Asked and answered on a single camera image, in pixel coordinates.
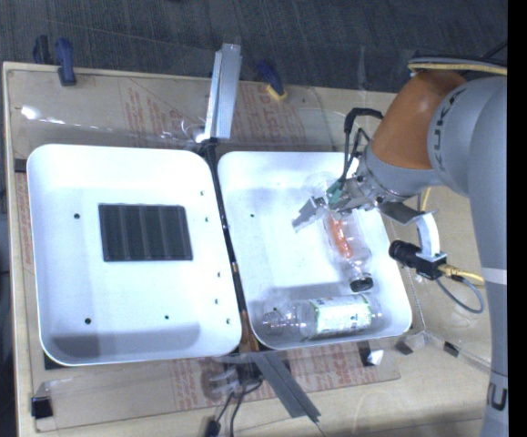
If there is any clear bottle with orange label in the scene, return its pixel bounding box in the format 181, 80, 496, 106
305, 173, 376, 293

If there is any black ribbed rectangular pad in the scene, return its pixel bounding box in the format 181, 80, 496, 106
97, 203, 194, 263

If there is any clear bottle with green label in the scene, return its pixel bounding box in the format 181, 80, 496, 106
261, 292, 383, 342

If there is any black cylinder on white bracket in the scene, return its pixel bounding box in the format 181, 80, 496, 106
378, 200, 449, 281

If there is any white plastic tray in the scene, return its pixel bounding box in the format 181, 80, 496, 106
25, 143, 243, 367
216, 150, 413, 351

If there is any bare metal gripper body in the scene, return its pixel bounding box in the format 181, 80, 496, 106
329, 173, 383, 214

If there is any brown cardboard board red print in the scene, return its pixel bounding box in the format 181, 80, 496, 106
15, 73, 403, 422

